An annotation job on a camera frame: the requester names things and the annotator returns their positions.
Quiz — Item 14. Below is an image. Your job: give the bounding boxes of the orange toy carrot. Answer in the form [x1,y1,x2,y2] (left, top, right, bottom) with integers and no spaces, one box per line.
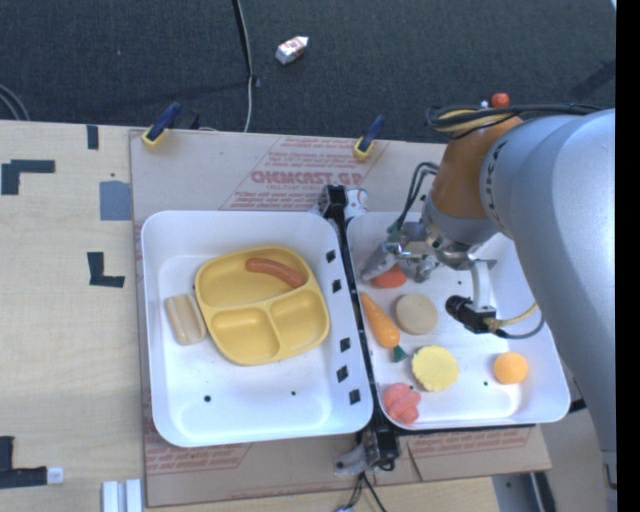
[359,291,409,363]

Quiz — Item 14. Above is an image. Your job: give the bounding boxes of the salmon pink toy food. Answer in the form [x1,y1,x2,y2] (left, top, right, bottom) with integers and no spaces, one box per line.
[381,382,423,426]

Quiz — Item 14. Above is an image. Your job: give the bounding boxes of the black block with thin wires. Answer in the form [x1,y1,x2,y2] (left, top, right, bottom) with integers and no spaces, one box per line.
[356,425,402,470]
[318,183,350,222]

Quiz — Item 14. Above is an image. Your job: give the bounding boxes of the beige toy bread bun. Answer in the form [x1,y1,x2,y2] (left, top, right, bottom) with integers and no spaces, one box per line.
[163,293,208,347]

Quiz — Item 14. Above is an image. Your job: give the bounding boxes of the black cylinder on white bracket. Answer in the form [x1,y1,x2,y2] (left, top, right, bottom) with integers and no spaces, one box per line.
[444,259,499,335]

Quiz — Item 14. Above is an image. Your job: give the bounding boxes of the yellow round scalloped biscuit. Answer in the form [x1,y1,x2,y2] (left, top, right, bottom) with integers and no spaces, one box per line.
[410,344,461,393]

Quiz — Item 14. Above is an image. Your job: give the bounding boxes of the small white and brown carton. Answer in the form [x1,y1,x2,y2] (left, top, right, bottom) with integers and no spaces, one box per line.
[274,35,311,66]

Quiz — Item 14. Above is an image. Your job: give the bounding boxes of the white plastic tray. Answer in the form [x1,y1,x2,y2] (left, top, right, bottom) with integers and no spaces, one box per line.
[140,209,376,448]
[345,210,572,432]

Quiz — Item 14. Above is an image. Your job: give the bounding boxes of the beige round biscuit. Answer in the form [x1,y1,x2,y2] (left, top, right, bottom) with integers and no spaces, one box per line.
[391,292,440,336]

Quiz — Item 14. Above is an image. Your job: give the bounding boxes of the yellow divided plate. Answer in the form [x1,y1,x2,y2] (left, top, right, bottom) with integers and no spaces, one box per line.
[193,244,332,367]

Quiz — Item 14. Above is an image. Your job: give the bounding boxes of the orange ball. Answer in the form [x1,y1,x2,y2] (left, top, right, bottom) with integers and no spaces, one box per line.
[492,351,530,386]

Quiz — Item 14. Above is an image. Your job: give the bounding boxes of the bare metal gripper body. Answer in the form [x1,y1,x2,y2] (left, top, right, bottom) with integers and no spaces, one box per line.
[383,221,498,274]

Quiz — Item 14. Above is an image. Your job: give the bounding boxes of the orange-red flat toy food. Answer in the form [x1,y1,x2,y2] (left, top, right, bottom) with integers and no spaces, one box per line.
[370,264,409,290]

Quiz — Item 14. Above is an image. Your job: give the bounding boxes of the brown cardboard board red print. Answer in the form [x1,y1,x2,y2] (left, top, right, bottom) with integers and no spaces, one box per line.
[128,128,553,509]

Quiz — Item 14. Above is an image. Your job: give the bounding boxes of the thin black and white rod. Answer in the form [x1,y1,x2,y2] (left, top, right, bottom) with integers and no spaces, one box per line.
[332,212,387,476]

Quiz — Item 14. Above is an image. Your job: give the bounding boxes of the small white printed can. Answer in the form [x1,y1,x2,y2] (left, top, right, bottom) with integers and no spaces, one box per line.
[344,187,370,222]

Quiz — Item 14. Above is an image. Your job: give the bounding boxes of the orange-red toy sausage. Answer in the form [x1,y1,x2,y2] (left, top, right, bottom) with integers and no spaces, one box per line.
[244,256,308,290]

